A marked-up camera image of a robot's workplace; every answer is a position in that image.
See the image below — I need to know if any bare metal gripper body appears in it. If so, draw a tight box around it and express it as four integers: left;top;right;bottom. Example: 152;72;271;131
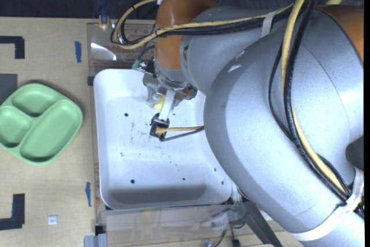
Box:
142;71;199;101

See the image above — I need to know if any small yellow object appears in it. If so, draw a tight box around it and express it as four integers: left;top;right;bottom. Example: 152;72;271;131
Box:
155;94;167;110

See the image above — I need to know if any white plastic tray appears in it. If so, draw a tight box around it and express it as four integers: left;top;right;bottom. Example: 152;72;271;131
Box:
92;67;235;211

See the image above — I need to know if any green divided plate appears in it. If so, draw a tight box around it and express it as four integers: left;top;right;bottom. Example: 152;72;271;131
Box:
0;82;84;166

